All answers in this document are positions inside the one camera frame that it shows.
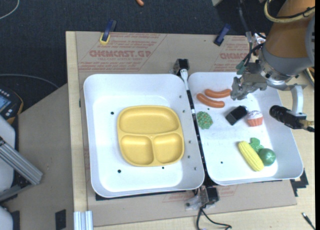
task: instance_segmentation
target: table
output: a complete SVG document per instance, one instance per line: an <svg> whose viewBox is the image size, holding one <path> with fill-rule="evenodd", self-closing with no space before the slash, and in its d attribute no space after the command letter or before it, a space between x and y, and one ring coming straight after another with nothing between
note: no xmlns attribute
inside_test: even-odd
<svg viewBox="0 0 320 230"><path fill-rule="evenodd" d="M204 49L211 46L214 36L210 35L182 35L174 36L175 51L181 51L184 56L182 46L197 43L201 39L203 47L200 53L206 53ZM72 182L73 182L73 205L74 211L88 210L87 186L85 177L85 160L83 149L83 126L82 115L79 107L79 71L77 54L76 32L66 32L67 49L67 73L68 73L68 92L69 92L69 111L70 111L70 137L71 137L71 158L72 158ZM298 84L309 84L307 78L302 74L297 80ZM292 107L290 93L281 92L282 103L285 107ZM304 89L303 112L308 119L314 119L314 88L308 85ZM211 215L217 222L224 222L232 225L233 229L307 229L308 224L302 216L306 213L312 222L315 223L315 136L304 130L293 131L297 142L308 178L306 189L298 190L297 205L266 208L259 210L247 210L239 212L229 212ZM173 219L152 220L146 222L136 222L130 224L118 224L111 226L100 226L95 229L195 229L195 217L179 217ZM214 228L204 217L200 219L201 227Z"/></svg>

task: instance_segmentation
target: black pen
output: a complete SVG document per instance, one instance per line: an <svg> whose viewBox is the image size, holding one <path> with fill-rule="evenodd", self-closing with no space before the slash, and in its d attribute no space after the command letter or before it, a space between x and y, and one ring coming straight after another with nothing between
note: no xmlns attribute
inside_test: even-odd
<svg viewBox="0 0 320 230"><path fill-rule="evenodd" d="M308 216L307 216L304 212L302 212L302 216L305 218L305 220L308 222L308 224L311 225L311 227L312 227L314 230L316 230L316 228L315 228L314 225L312 224L310 218L308 218Z"/></svg>

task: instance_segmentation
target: black floor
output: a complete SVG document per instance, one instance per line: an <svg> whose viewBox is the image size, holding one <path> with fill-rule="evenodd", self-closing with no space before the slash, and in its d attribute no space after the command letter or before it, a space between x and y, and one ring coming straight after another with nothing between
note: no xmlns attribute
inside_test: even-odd
<svg viewBox="0 0 320 230"><path fill-rule="evenodd" d="M218 34L225 23L230 35L244 35L238 0L20 0L11 15L0 19L0 84L17 92L24 110L67 82L66 31L103 31L109 18L116 31L178 34ZM0 18L17 0L0 0ZM271 23L263 4L246 0L251 29L268 34Z"/></svg>

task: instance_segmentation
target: yellow corn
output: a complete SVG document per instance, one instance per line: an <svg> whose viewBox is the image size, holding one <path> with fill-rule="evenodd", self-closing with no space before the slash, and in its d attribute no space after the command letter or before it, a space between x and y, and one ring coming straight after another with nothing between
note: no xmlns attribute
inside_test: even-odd
<svg viewBox="0 0 320 230"><path fill-rule="evenodd" d="M246 162L254 171L263 170L264 163L248 142L242 141L238 146Z"/></svg>

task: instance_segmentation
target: toy cupcake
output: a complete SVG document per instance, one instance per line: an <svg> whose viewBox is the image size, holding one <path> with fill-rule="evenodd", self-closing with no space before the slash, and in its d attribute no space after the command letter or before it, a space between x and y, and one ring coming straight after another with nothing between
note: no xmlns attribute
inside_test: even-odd
<svg viewBox="0 0 320 230"><path fill-rule="evenodd" d="M262 125L263 115L260 111L251 111L246 118L250 127Z"/></svg>

